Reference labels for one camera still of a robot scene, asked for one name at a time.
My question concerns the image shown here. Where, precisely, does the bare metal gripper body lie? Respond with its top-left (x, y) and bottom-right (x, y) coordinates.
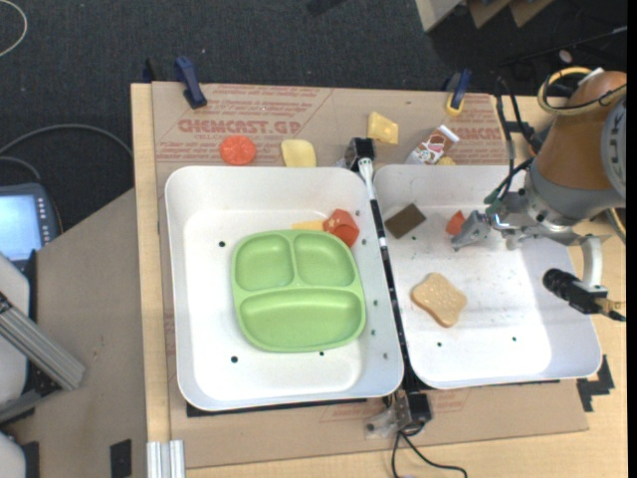
top-left (489, 190), bottom-right (582, 252)

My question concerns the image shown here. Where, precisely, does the brown square biscuit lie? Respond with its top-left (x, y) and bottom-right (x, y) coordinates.
top-left (383, 202), bottom-right (428, 241)

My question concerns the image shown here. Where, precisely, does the tan bread slice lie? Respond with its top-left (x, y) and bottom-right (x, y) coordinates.
top-left (409, 272), bottom-right (469, 330)

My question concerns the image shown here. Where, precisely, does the white and brown milk carton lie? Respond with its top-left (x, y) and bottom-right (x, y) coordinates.
top-left (403, 124), bottom-right (461, 166)

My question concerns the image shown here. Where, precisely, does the thin black and white rod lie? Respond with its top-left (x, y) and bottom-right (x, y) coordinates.
top-left (357, 158), bottom-right (415, 393)

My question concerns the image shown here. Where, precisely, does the white plastic tray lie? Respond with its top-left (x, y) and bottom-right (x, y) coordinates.
top-left (371, 162), bottom-right (604, 390)
top-left (163, 164), bottom-right (406, 412)

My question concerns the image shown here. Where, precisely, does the yellow cheese wedge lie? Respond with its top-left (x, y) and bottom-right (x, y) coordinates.
top-left (366, 112), bottom-right (400, 146)

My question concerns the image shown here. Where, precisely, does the brown cardboard board red print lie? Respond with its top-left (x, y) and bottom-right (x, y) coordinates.
top-left (150, 81), bottom-right (591, 470)

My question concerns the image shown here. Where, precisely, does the green divided plate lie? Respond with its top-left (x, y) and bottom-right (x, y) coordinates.
top-left (230, 229), bottom-right (368, 354)

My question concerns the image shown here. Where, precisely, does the pale yellow butter block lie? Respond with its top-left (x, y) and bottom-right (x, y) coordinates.
top-left (280, 138), bottom-right (319, 169)

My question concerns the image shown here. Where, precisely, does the orange round fruit slice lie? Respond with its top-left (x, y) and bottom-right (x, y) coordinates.
top-left (219, 134), bottom-right (258, 166)

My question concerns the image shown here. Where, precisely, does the black cylinder on white bracket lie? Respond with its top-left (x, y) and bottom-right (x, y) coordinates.
top-left (541, 232), bottom-right (612, 316)

